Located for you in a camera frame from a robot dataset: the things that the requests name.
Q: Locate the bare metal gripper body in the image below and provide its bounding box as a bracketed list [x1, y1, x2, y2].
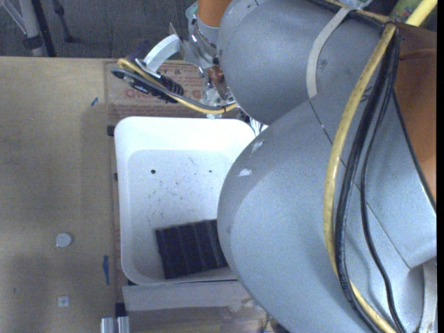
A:
[180, 19, 233, 104]

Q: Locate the white plastic tray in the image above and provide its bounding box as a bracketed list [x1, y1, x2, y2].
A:
[113, 116, 268, 286]
[121, 281, 267, 312]

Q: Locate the black ribbed rectangular block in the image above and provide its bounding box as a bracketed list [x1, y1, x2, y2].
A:
[155, 219, 230, 280]

